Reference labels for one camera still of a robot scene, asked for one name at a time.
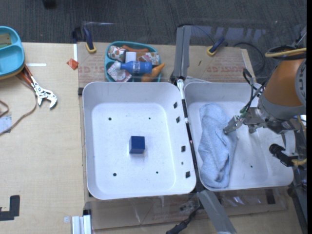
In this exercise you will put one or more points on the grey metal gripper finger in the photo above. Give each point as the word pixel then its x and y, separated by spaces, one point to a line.
pixel 232 125
pixel 253 128

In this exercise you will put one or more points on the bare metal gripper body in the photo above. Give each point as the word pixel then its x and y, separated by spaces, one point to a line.
pixel 256 117

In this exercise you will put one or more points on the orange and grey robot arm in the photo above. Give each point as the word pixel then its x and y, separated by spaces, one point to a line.
pixel 282 86

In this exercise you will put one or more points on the white plastic tray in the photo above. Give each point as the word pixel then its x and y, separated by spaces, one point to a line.
pixel 253 150
pixel 117 140

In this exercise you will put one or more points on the light blue towel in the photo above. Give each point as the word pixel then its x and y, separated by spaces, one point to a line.
pixel 214 150

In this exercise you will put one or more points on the brown cardboard board red print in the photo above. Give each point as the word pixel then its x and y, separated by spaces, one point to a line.
pixel 219 64

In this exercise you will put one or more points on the orange carrot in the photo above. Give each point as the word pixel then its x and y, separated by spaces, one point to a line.
pixel 156 71

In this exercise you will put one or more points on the blue cube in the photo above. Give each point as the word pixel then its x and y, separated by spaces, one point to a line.
pixel 137 145

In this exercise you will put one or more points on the printed brown packet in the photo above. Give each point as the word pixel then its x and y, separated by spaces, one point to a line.
pixel 148 57

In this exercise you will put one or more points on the blue bottle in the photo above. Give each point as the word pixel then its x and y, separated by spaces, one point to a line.
pixel 136 67

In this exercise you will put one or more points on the orange sausage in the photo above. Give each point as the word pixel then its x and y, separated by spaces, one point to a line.
pixel 136 49

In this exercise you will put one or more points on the white carton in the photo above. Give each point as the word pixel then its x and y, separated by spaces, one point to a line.
pixel 130 56

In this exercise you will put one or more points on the white and red packet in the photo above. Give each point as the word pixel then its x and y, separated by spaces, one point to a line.
pixel 117 73

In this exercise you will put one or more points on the printed small can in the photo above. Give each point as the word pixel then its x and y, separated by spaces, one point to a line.
pixel 116 53

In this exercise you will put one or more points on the teal divided plate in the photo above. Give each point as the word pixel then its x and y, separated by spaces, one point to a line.
pixel 108 68

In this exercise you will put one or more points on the red flat square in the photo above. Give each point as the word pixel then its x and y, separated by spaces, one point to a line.
pixel 72 64

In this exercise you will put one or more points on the blue divided plate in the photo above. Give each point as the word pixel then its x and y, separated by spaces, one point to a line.
pixel 11 57

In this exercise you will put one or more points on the black cylinder on white bracket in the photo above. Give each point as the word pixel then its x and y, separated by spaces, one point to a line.
pixel 282 153

